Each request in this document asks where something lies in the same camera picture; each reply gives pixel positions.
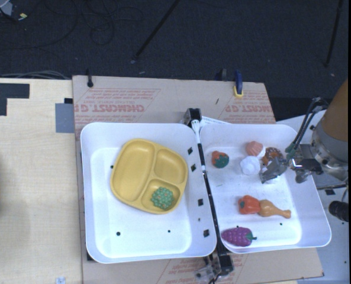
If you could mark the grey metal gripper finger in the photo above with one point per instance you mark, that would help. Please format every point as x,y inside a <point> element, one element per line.
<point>268,174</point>
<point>278,163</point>

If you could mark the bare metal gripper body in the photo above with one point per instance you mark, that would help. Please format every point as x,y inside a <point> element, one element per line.
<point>307,158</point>

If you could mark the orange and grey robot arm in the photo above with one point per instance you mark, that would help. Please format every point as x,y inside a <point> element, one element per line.
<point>336,120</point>

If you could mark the brown doughnut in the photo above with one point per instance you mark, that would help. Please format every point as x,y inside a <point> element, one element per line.
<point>272,154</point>

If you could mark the white plastic tray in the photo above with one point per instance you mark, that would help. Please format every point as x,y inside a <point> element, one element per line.
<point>252,185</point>
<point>139,235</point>

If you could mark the white round toy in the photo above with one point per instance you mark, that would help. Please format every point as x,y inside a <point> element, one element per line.
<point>249,165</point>

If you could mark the pink shell-shaped toy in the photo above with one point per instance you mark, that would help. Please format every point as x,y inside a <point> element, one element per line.
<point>253,148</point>

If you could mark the tan chicken drumstick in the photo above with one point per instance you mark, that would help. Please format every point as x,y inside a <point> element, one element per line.
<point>271,209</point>

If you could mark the orange bell pepper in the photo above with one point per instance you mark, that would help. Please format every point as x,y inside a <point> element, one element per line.
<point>247,205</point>

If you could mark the orange and green strawberry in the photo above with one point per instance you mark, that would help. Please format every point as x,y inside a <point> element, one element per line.
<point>220,159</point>

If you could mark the thin black and white rod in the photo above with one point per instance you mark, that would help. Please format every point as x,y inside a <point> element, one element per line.
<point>206,179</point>

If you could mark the purple grapes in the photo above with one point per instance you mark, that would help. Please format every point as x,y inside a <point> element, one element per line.
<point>237,237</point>

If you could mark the white paper slip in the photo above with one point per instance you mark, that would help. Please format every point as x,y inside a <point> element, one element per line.
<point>213,120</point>

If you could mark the green grapes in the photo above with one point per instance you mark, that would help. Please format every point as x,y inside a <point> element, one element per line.
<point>162,198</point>

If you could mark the brown cardboard board red print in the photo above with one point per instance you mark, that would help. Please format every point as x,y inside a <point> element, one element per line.
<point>163,105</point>

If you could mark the yellow divided plate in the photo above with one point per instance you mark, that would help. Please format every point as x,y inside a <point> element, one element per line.
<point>133,170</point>

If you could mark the black cylinder on white bracket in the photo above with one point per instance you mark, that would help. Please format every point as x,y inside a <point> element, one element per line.
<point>339,210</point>

